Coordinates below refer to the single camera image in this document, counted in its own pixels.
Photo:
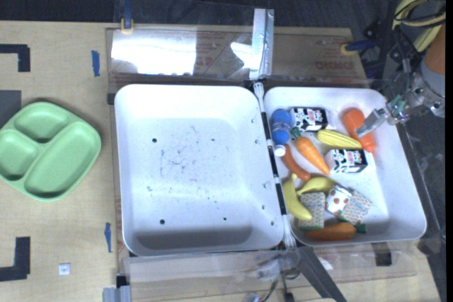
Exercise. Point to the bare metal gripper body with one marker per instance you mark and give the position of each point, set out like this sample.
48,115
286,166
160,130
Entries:
424,99

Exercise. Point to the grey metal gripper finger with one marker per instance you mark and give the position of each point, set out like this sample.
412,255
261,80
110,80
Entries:
371,122

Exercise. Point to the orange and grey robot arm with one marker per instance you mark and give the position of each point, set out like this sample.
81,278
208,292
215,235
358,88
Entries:
436,56

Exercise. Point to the yellow corn cob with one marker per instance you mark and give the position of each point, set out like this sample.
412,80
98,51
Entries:
338,139

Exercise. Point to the cow print carton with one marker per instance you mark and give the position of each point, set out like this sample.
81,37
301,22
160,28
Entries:
348,161
311,118

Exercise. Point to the orange carrot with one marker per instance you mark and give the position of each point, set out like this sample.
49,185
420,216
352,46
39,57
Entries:
332,232
311,152

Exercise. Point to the white plastic tray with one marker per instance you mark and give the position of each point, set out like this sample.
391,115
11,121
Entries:
198,166
393,194

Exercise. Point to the yellow banana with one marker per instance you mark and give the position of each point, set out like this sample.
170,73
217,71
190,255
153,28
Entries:
318,184
295,203

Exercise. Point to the white carton orange fruit print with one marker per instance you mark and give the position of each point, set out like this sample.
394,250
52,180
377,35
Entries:
337,201

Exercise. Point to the patterned beige packet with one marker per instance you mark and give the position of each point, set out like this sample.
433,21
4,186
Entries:
315,210
357,207

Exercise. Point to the orange sausage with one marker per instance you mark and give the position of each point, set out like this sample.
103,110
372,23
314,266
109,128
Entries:
293,164

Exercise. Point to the blue bottle with white cap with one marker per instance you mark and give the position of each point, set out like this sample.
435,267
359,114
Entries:
281,129

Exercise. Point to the thin black and white rod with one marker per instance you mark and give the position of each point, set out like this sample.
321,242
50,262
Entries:
272,159

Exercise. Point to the green divided plate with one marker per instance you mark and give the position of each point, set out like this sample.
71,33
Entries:
53,152

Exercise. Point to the small white square block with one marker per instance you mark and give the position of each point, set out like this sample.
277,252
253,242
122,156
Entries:
64,268

